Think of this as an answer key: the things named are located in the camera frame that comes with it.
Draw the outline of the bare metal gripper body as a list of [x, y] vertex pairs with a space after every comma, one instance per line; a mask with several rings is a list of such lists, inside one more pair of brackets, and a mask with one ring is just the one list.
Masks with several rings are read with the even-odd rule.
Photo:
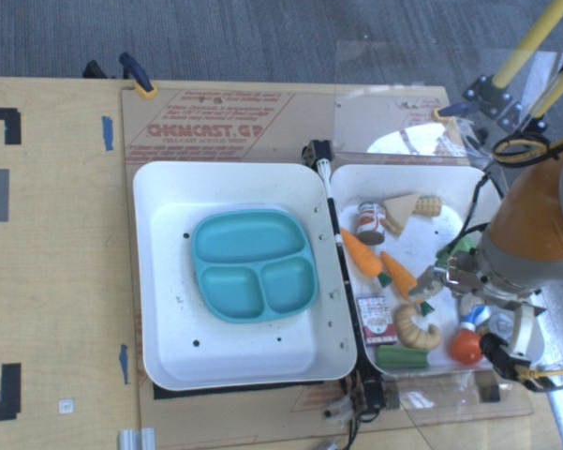
[[496, 305], [511, 312], [522, 307], [532, 313], [543, 313], [546, 308], [535, 305], [532, 296], [539, 289], [515, 282], [508, 273], [500, 272], [477, 249], [457, 251], [447, 260], [444, 285], [454, 295], [474, 295], [486, 304]]

